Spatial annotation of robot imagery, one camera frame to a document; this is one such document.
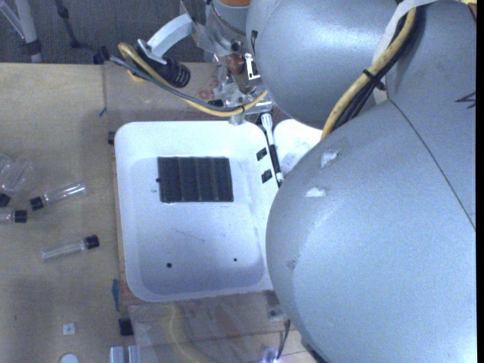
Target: white scuff mark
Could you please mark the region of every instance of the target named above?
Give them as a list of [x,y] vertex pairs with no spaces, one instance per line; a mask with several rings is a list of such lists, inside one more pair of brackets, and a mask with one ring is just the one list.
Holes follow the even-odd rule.
[[338,156],[337,150],[328,150],[321,155],[321,169],[331,163]]
[[324,188],[313,187],[310,190],[307,190],[305,197],[325,197],[326,190]]

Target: yellow cable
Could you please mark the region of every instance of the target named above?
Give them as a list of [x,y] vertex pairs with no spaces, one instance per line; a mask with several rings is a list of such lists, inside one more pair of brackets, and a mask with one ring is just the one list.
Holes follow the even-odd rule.
[[[147,64],[142,57],[140,57],[138,55],[138,52],[136,52],[136,50],[131,46],[131,45],[128,45],[127,43],[119,43],[118,44],[118,49],[119,51],[121,52],[121,54],[123,55],[123,57],[126,59],[126,58],[131,58],[133,59],[134,62],[136,62],[136,64],[138,64],[139,66],[141,66],[141,68],[146,71],[148,74],[150,74],[150,76],[155,79],[156,81],[158,81],[159,83],[162,83],[166,86],[169,86],[170,88],[173,88],[165,79],[163,79],[162,76],[160,76],[160,74],[158,74],[155,70],[153,70],[151,68],[151,66],[149,64]],[[253,101],[249,102],[248,104],[245,104],[244,106],[242,107],[239,107],[235,110],[229,110],[229,111],[226,111],[226,112],[220,112],[220,111],[217,111],[217,110],[212,110],[212,109],[209,109],[207,107],[204,107],[203,105],[200,105],[200,104],[197,104],[196,102],[193,102],[193,101],[190,101],[190,100],[187,100],[185,98],[181,98],[184,102],[186,102],[187,104],[189,104],[190,106],[194,107],[195,109],[198,109],[204,113],[208,113],[212,116],[217,116],[217,117],[230,117],[230,116],[235,116],[237,114],[241,114],[243,112],[245,112],[246,110],[250,109],[251,107],[254,107],[255,105],[257,105],[265,96],[267,95],[267,90],[264,90],[260,95],[258,95]]]
[[[396,55],[398,50],[403,46],[405,40],[410,35],[410,32],[415,24],[416,8],[413,8],[407,13],[407,18],[402,30],[397,35],[395,40],[388,46],[388,48],[381,54],[381,56],[369,67],[367,71],[376,76]],[[324,124],[321,140],[326,138],[334,129],[337,120],[341,117],[345,109],[349,106],[351,100],[370,82],[370,78],[366,74],[361,74],[355,80],[341,98],[336,102],[329,117]]]

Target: white small square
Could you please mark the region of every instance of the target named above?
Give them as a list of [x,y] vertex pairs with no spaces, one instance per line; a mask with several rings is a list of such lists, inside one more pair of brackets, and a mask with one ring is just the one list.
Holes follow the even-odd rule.
[[62,333],[64,335],[74,335],[76,333],[76,324],[75,323],[62,324]]

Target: white round object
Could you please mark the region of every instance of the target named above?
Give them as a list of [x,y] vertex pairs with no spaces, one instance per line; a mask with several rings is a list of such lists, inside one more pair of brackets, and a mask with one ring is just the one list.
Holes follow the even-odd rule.
[[59,363],[79,363],[79,359],[74,354],[66,354],[60,358]]

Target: vial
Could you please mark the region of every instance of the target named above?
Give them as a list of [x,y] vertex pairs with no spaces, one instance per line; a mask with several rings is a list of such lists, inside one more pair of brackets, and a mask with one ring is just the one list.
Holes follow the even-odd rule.
[[73,199],[74,197],[85,196],[88,193],[87,188],[82,182],[73,182],[63,185],[59,188],[53,188],[45,191],[39,197],[30,199],[32,211],[51,206],[59,202]]
[[60,256],[91,250],[96,247],[99,247],[99,238],[97,235],[90,235],[88,237],[66,241],[52,247],[43,248],[42,260],[46,261]]
[[8,157],[0,159],[2,170],[0,172],[0,206],[6,207],[11,198],[17,194],[33,175],[33,165],[25,157],[16,160]]
[[27,222],[27,211],[24,209],[0,209],[0,225]]

